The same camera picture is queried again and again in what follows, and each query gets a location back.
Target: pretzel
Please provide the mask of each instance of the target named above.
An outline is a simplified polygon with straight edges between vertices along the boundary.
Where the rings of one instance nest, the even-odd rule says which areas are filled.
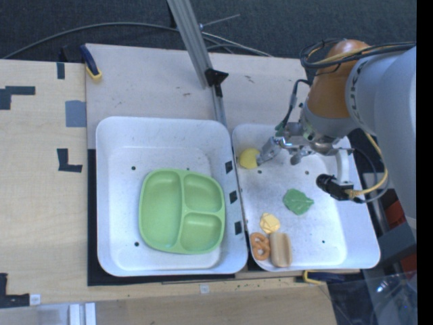
[[[260,232],[254,232],[250,235],[252,254],[256,260],[266,260],[269,258],[271,248],[269,246],[269,239],[262,235]]]

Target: lemon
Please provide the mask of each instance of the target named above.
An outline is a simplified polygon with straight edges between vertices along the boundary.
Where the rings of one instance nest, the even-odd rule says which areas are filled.
[[[256,148],[247,148],[239,155],[239,164],[246,169],[255,169],[257,165],[256,155],[260,152]]]

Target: divided green plate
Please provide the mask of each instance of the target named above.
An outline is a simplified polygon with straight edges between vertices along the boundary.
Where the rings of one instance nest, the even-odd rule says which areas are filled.
[[[224,227],[224,193],[215,179],[180,169],[158,169],[144,179],[139,229],[150,247],[208,253],[221,243]]]

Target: black bracket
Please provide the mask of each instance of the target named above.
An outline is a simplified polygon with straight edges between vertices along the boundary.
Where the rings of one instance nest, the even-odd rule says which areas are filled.
[[[214,70],[213,68],[208,68],[204,75],[206,76],[206,80],[208,84],[212,87],[215,87],[216,96],[220,98],[223,97],[223,91],[221,90],[221,83],[229,76],[226,72],[221,72],[218,70]]]
[[[30,294],[7,295],[7,274],[0,273],[0,308],[27,307],[30,305]]]

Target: black connector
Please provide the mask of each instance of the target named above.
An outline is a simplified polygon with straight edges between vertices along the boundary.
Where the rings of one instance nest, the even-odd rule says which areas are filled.
[[[333,175],[322,174],[317,176],[316,184],[336,200],[351,200],[349,194],[345,192],[345,190],[353,189],[351,183],[339,184]]]

